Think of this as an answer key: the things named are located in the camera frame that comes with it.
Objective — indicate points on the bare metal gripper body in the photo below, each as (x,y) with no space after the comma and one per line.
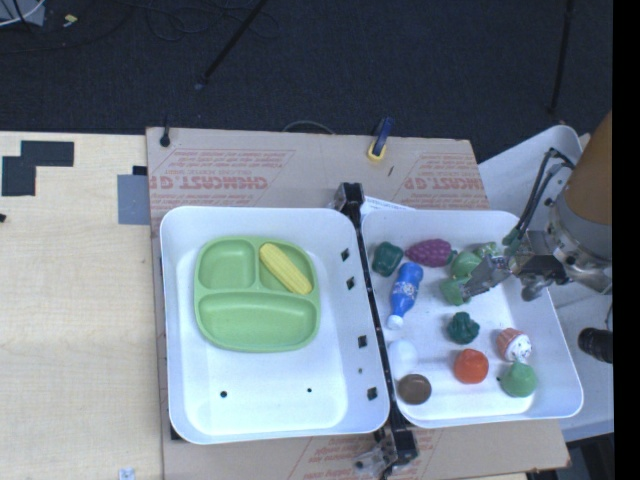
(540,260)

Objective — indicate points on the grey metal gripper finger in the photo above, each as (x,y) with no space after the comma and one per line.
(485,278)
(533,290)

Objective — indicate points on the light green toy vegetable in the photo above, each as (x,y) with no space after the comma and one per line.
(465,264)
(451,291)

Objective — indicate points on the pale green toy vegetable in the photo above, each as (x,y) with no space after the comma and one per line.
(487,250)

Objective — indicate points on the dark green broccoli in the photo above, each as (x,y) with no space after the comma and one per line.
(462,329)

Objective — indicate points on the orange and white cupcake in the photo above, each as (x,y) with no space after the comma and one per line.
(514,344)

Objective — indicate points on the purple grapes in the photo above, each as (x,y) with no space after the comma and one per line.
(430,253)

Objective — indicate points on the blue and white bottle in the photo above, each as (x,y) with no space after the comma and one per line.
(405,290)

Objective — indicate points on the orange bell pepper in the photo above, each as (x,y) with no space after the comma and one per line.
(471,366)

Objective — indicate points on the green pear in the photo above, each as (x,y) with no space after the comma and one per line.
(519,380)

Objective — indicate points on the dark green bell pepper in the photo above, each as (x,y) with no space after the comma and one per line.
(386,259)

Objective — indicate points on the white egg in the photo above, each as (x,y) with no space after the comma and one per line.
(403,356)

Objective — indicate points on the thin black rod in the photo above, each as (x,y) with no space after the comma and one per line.
(374,308)

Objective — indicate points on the white paper sheet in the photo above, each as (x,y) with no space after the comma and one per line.
(385,204)

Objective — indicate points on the brown round biscuit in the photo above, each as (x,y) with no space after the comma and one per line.
(414,389)

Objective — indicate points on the white plastic tray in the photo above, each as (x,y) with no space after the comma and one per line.
(270,398)
(440,408)

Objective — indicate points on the yellow corn cob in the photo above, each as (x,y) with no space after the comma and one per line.
(286,268)

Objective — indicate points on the brown cardboard board red print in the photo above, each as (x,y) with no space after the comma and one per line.
(300,178)

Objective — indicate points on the green divided plate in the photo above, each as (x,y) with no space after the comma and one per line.
(255,320)

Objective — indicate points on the black cylinder on white bracket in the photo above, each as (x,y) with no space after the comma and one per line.
(596,344)

